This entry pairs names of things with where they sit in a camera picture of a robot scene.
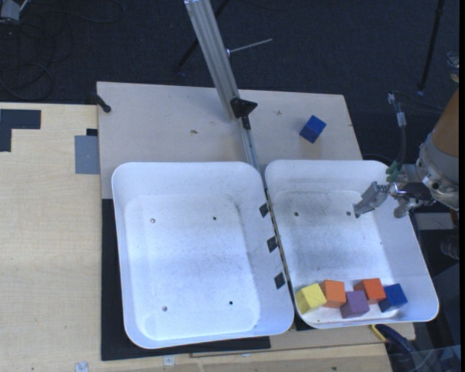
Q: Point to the blue cube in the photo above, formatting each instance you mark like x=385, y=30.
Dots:
x=312, y=129
x=395, y=296

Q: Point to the orange cube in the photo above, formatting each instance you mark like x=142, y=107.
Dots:
x=374, y=289
x=334, y=293

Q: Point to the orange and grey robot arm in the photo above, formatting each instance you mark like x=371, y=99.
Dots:
x=445, y=145

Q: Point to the pale wood board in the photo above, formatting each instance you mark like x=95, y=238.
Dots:
x=170, y=130

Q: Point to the purple cube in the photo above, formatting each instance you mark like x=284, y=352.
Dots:
x=355, y=304

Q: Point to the white plastic tray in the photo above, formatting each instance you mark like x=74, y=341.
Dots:
x=193, y=254
x=325, y=242

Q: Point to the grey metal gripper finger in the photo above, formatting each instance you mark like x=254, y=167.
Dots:
x=402, y=208
x=369, y=200

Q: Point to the yellow cube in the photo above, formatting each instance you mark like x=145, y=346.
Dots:
x=311, y=298

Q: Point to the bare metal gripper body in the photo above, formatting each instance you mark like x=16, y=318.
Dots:
x=418, y=190

